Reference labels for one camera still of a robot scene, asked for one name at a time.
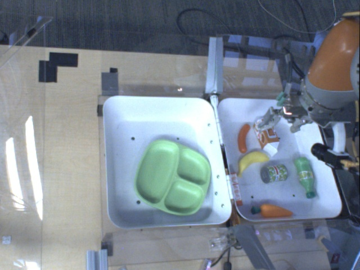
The yellow banana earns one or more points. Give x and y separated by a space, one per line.
251 158

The orange carrot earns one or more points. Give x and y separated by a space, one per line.
274 211

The orange and white carton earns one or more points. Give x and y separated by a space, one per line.
266 140

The orange sausage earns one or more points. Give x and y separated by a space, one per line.
243 138

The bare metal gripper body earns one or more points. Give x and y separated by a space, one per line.
296 111

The white plastic tray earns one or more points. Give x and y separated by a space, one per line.
298 145
126 117

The orange and white packet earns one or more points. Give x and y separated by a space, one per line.
236 188

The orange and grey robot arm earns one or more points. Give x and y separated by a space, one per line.
332 58

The green divided plate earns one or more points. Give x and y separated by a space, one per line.
171 176

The green plastic bottle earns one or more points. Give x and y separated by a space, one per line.
304 175

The green and white can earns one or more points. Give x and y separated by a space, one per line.
275 173

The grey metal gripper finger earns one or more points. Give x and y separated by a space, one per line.
268 118
300 124

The black cylinder on white bracket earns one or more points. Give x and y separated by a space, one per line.
320 151

